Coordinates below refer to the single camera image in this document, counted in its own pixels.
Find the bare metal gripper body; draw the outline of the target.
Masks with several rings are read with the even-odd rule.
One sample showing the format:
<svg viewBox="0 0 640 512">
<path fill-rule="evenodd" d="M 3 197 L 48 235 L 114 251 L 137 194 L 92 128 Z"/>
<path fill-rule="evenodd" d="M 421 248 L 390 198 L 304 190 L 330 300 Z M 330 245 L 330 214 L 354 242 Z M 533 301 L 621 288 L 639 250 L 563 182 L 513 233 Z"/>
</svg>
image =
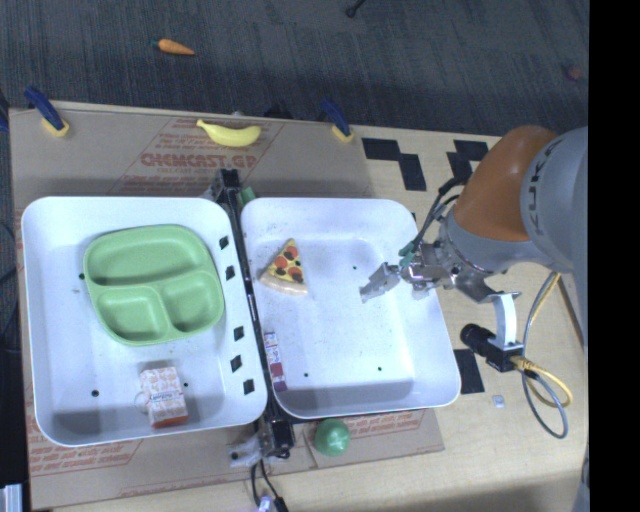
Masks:
<svg viewBox="0 0 640 512">
<path fill-rule="evenodd" d="M 421 248 L 402 256 L 400 275 L 417 289 L 456 289 L 474 302 L 489 302 L 500 294 L 485 282 L 490 273 L 470 265 L 456 253 L 435 248 Z"/>
</svg>

